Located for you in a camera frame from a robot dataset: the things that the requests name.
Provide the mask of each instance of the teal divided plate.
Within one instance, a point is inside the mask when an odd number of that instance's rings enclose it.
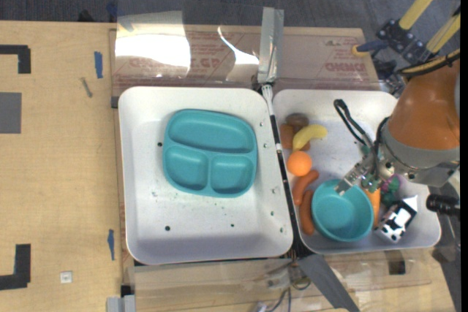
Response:
[[[181,191],[238,197],[257,172],[255,133],[232,115],[181,110],[167,124],[162,166],[169,183]]]
[[[354,185],[340,196],[335,191],[338,182],[327,180],[317,187],[312,198],[312,218],[324,237],[354,242],[370,233],[374,211],[360,187]]]

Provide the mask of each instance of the cable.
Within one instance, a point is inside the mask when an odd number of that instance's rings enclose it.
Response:
[[[348,110],[348,107],[344,103],[343,99],[336,99],[333,102],[333,106],[335,107],[335,110],[338,112],[339,116],[344,122],[344,125],[350,130],[351,134],[353,137],[361,142],[363,145],[366,145],[364,140],[360,138],[354,131],[354,129],[351,127],[350,123],[360,132],[361,134],[364,134],[365,131],[351,118],[350,110]]]
[[[287,293],[287,310],[288,312],[291,312],[291,288],[288,287],[286,290],[284,290],[282,293],[281,293],[281,296],[279,297],[278,299],[278,302],[276,302],[276,304],[271,308],[271,309],[267,309],[265,310],[265,312],[273,312],[275,311],[280,305],[281,303],[283,302],[284,300],[284,297],[286,296],[286,293]]]
[[[372,170],[370,172],[374,176],[374,178],[377,178],[378,173],[379,173],[379,158],[378,158],[378,154],[376,152],[376,149],[375,149],[374,144],[372,143],[371,139],[369,138],[367,133],[363,130],[363,128],[361,128],[359,126],[359,124],[352,119],[350,110],[348,110],[348,107],[346,106],[346,103],[344,103],[343,99],[334,100],[333,101],[333,106],[335,107],[335,109],[338,112],[339,116],[343,120],[346,127],[350,130],[350,132],[354,136],[354,138],[357,139],[359,142],[361,142],[363,145],[366,145],[367,147],[369,147],[369,150],[372,152],[372,156],[374,158],[374,163],[373,163],[373,166],[372,166]],[[361,133],[361,135],[363,136],[362,138],[360,138],[355,133],[355,131],[351,127],[350,123],[355,127],[356,130],[358,130],[358,132]]]
[[[305,285],[305,286],[299,286],[299,284],[300,284],[302,281],[306,281],[306,285]],[[294,282],[291,284],[291,286],[294,287],[296,290],[303,291],[303,290],[307,289],[311,284],[312,284],[312,282],[310,281],[310,278],[309,278],[309,277],[302,277],[302,278],[299,278],[298,280],[294,281]]]
[[[389,117],[385,117],[380,123],[379,123],[379,126],[377,127],[377,133],[375,135],[375,141],[374,141],[374,152],[375,152],[375,155],[379,155],[379,147],[380,147],[380,142],[381,142],[381,138],[382,138],[382,129],[383,129],[383,126],[385,125],[385,123],[387,122],[387,120],[389,119]]]
[[[460,49],[453,51],[445,56],[433,58],[425,63],[409,66],[397,71],[402,77],[411,78],[418,75],[425,75],[446,65],[452,64],[460,58]]]
[[[279,297],[278,302],[276,302],[276,304],[272,307],[272,309],[267,309],[267,310],[265,310],[265,312],[275,311],[279,307],[279,305],[282,303],[284,297],[286,296],[287,290],[289,290],[289,289],[286,289],[281,293],[281,296]]]

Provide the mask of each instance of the blue tape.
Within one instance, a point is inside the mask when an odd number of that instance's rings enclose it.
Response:
[[[94,67],[96,68],[96,75],[98,78],[102,78],[102,54],[94,51]]]

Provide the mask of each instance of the white tray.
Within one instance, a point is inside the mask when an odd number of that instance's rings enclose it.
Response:
[[[341,179],[361,160],[357,141],[344,125],[333,106],[335,99],[343,99],[350,109],[351,116],[374,139],[380,121],[389,116],[396,99],[381,91],[329,91],[329,90],[283,90],[273,98],[273,108],[278,126],[285,122],[290,113],[305,113],[311,123],[319,123],[328,130],[326,138],[312,140],[309,154],[313,168],[320,178],[312,185],[317,188],[323,181]],[[285,159],[290,151],[285,150]],[[288,173],[288,182],[293,188],[296,177]],[[418,196],[418,214],[408,227],[405,236],[393,244],[378,238],[372,232],[358,242],[344,243],[329,240],[315,230],[313,235],[305,235],[300,230],[303,243],[319,254],[340,254],[369,251],[384,251],[403,248],[426,248],[434,246],[440,239],[441,229],[437,214],[426,208],[429,188],[425,185],[405,182],[399,196]]]
[[[254,184],[236,198],[184,193],[162,169],[164,132],[182,109],[215,110],[254,129]],[[147,265],[275,257],[293,243],[293,229],[265,100],[242,88],[134,87],[118,101],[127,245]]]

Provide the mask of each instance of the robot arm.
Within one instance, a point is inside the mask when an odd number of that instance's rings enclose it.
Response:
[[[460,162],[459,56],[458,50],[403,71],[412,77],[374,144],[366,144],[372,152],[336,187],[340,194],[354,184],[373,191],[393,175],[434,187],[447,182]]]

